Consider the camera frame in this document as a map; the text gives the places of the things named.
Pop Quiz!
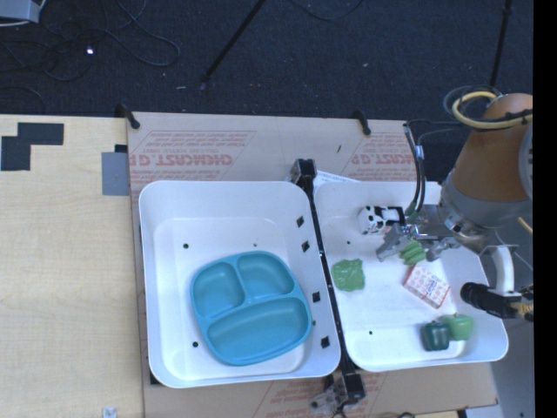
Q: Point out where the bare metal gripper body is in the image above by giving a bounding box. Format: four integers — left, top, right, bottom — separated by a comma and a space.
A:
407, 204, 492, 253

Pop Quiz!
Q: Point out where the green pea pod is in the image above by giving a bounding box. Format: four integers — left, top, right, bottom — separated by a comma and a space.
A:
399, 239, 427, 266

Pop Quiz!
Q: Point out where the white and red packet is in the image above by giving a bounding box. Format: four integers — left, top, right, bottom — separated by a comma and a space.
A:
401, 262, 452, 310

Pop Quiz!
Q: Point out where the green lettuce leaf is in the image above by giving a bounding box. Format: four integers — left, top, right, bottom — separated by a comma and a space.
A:
330, 257, 366, 293

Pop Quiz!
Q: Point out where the thin black rod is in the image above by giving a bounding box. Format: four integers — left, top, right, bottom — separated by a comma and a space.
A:
300, 175, 359, 374

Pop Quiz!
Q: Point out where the white plastic tray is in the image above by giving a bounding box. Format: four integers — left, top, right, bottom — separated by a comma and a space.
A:
138, 179, 342, 389
313, 180, 510, 374

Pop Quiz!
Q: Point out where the light green bell pepper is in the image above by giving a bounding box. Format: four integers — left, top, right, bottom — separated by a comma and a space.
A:
440, 313, 475, 342

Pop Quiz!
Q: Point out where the dark green bell pepper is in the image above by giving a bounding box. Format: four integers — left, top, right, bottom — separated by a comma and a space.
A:
419, 320, 452, 353

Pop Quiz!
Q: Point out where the blue divided plate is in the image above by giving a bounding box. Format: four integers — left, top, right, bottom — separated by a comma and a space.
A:
189, 250, 313, 367

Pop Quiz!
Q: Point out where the brown cardboard board red print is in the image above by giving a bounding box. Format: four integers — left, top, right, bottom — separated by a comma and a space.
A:
125, 111, 500, 418

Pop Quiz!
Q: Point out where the black cylinder on white bracket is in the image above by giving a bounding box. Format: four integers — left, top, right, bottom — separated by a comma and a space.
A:
460, 244, 524, 320

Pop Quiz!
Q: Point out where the black block with thin wires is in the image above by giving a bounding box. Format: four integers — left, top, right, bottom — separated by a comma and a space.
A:
289, 158, 318, 186
309, 371, 367, 412

